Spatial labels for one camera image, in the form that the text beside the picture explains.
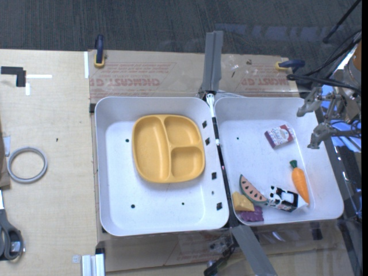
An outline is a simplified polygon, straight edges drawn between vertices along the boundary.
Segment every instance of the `white label strip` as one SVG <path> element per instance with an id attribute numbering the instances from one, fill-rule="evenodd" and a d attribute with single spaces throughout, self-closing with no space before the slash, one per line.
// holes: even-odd
<path id="1" fill-rule="evenodd" d="M 26 75 L 27 79 L 52 79 L 52 75 Z"/>
<path id="2" fill-rule="evenodd" d="M 30 84 L 25 84 L 25 95 L 30 96 Z"/>
<path id="3" fill-rule="evenodd" d="M 88 52 L 85 51 L 85 78 L 89 77 L 89 68 L 88 68 Z"/>
<path id="4" fill-rule="evenodd" d="M 8 157 L 10 155 L 10 136 L 3 136 L 2 140 L 4 142 L 5 156 Z"/>

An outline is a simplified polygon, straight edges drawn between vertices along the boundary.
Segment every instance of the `toy watermelon slice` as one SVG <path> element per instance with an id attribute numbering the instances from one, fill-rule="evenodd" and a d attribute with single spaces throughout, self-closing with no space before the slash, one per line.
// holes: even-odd
<path id="1" fill-rule="evenodd" d="M 243 175 L 240 175 L 240 189 L 241 192 L 255 204 L 265 204 L 269 200 L 257 190 Z"/>

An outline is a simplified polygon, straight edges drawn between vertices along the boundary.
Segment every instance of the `small food package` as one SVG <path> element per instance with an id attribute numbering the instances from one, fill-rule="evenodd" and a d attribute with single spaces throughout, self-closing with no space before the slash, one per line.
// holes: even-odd
<path id="1" fill-rule="evenodd" d="M 243 211 L 240 212 L 240 217 L 245 221 L 245 222 L 260 222 L 260 221 L 264 221 L 263 218 L 263 210 L 259 205 L 255 205 L 254 206 L 254 211 Z"/>
<path id="2" fill-rule="evenodd" d="M 273 185 L 270 187 L 269 196 L 268 206 L 289 213 L 308 205 L 297 193 Z"/>
<path id="3" fill-rule="evenodd" d="M 267 130 L 264 135 L 273 149 L 279 148 L 295 139 L 294 132 L 288 124 Z"/>

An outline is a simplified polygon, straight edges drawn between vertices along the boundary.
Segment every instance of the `yellow divided plate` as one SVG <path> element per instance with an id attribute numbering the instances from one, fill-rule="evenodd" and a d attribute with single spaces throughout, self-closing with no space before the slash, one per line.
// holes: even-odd
<path id="1" fill-rule="evenodd" d="M 150 182 L 192 180 L 205 167 L 200 130 L 184 116 L 152 114 L 138 119 L 132 144 L 138 173 Z"/>

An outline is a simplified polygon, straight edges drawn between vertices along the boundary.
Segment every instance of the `black carpet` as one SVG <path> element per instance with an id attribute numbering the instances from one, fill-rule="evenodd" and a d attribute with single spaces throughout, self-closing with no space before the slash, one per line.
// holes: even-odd
<path id="1" fill-rule="evenodd" d="M 0 48 L 105 48 L 204 52 L 224 30 L 223 53 L 281 55 L 319 66 L 362 27 L 362 3 L 328 44 L 323 37 L 356 0 L 0 0 Z"/>

